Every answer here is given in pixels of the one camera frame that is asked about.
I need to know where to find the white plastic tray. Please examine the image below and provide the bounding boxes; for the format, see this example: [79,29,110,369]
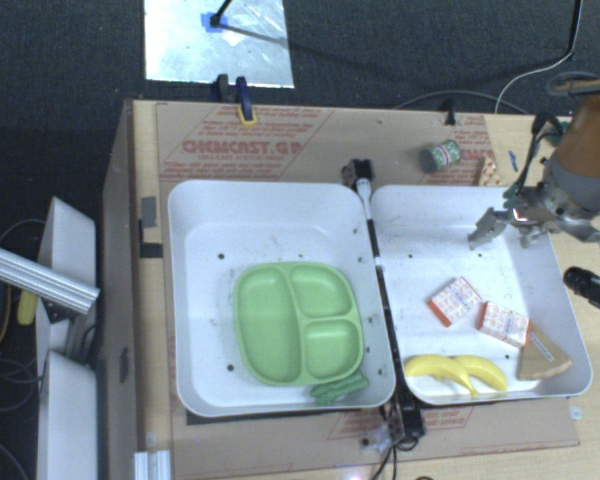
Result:
[369,183,594,407]
[167,179,398,418]

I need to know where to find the green divided plate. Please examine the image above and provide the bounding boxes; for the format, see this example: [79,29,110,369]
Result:
[232,261,366,388]

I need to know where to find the tan pizza slice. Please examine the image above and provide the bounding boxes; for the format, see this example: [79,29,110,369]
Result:
[516,328,574,382]

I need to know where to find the orange and white carton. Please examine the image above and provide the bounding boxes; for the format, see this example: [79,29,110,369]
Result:
[476,300,532,350]
[426,275,484,328]

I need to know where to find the green pea pod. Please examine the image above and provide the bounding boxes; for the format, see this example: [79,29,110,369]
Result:
[309,371,371,406]

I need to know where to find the yellow banana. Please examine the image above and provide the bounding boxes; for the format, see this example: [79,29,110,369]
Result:
[403,353,464,382]
[451,354,509,399]

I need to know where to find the thin black and white rod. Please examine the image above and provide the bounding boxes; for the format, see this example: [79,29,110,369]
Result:
[356,177,407,410]

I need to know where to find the brown cardboard board red print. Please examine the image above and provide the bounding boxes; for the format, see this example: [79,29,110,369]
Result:
[154,101,581,465]

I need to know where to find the black cylinder on white bracket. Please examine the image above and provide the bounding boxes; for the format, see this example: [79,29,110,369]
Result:
[562,229,600,312]

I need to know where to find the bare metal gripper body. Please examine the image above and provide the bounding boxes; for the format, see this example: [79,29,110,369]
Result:
[503,185,600,242]

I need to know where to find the green and white can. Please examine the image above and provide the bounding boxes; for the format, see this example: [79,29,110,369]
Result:
[419,138,463,174]

